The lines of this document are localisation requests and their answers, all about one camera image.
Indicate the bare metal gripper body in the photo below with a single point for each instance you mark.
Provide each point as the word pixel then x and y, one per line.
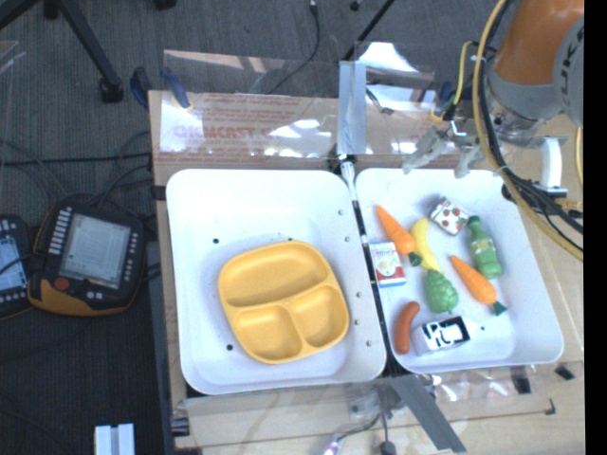
pixel 514 128

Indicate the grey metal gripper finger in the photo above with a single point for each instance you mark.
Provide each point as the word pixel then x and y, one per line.
pixel 468 161
pixel 423 152

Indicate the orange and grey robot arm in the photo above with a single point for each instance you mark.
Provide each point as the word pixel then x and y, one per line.
pixel 536 31

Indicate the white carton with strawberries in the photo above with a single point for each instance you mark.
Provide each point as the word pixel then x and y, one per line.
pixel 449 217

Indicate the orange carrot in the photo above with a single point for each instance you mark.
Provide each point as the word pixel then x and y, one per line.
pixel 397 234
pixel 474 280

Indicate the green bottle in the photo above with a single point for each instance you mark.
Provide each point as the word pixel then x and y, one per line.
pixel 484 249

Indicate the yellow banana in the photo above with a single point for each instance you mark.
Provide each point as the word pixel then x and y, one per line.
pixel 423 244

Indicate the white and red carton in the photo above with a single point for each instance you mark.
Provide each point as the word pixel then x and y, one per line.
pixel 388 264

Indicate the brown cardboard board red print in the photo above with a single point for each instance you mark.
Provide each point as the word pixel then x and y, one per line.
pixel 294 121

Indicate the green grapes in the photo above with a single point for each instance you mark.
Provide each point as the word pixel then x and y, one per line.
pixel 441 292

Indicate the white plastic tray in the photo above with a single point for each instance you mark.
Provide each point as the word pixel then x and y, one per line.
pixel 265 206
pixel 521 311

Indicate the orange sausage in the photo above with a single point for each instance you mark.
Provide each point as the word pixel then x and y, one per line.
pixel 406 327

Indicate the black and white carton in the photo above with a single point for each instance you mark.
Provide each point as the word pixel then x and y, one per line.
pixel 441 335

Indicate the yellow divided plate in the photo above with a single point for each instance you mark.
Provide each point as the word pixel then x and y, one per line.
pixel 272 278

